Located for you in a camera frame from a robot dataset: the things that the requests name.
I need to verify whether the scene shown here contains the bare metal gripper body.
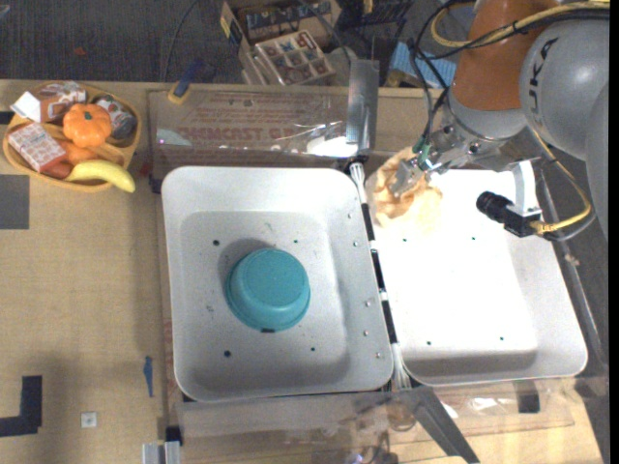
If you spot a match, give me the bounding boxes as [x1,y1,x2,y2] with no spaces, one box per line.
[404,124,505,179]

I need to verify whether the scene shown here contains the pale orange cloth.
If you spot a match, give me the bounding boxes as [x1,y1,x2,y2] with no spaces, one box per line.
[366,145,444,229]

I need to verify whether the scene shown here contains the white plastic tray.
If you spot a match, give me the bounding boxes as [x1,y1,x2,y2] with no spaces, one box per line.
[160,164,396,403]
[366,165,590,388]

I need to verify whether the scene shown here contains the wooden letter block box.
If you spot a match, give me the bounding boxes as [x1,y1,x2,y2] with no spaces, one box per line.
[239,30,339,87]

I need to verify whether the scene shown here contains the teal bowl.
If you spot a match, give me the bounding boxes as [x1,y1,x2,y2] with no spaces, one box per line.
[223,246,312,334]

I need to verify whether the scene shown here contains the open brown cardboard box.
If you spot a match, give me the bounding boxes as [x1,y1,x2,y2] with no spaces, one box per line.
[219,0,343,58]

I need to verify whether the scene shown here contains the orange divided plate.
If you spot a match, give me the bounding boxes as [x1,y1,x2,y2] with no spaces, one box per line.
[1,80,143,193]

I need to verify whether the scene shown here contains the small red and white can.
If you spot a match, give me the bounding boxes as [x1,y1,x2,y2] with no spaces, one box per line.
[93,94,138,141]

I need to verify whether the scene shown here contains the yellow banana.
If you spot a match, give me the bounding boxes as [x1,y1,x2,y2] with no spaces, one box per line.
[64,159,137,194]

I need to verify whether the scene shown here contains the orange pumpkin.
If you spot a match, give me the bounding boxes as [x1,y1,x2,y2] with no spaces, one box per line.
[62,102,114,149]

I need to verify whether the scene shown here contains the orange carrot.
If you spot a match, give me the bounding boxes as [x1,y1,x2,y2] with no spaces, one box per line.
[56,139,102,166]

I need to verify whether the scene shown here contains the red sausage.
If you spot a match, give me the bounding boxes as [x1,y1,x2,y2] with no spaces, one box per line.
[40,160,74,180]

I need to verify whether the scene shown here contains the red and white packet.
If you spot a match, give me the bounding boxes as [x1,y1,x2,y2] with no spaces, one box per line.
[38,82,89,124]

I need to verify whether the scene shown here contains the red and white carton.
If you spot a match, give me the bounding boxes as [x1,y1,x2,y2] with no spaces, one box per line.
[6,122,69,174]

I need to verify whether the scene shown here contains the small white box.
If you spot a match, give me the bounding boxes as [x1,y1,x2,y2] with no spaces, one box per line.
[9,90,44,121]

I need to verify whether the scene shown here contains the black cylinder on white bracket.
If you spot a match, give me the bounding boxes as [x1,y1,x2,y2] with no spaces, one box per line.
[475,159,544,239]

